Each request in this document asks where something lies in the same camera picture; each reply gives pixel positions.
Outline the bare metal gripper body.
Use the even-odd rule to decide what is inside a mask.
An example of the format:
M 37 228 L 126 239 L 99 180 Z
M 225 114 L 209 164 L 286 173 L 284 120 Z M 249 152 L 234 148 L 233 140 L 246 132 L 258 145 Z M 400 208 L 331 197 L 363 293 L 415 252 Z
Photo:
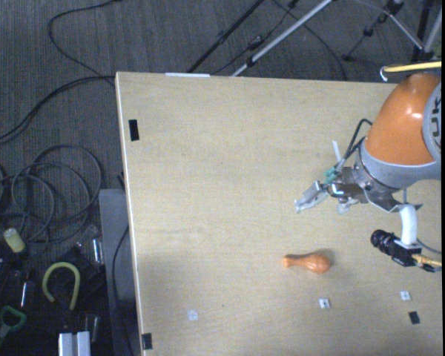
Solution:
M 394 194 L 423 176 L 414 165 L 352 165 L 327 171 L 327 191 L 341 205 L 371 203 L 386 212 L 398 212 L 405 204 Z

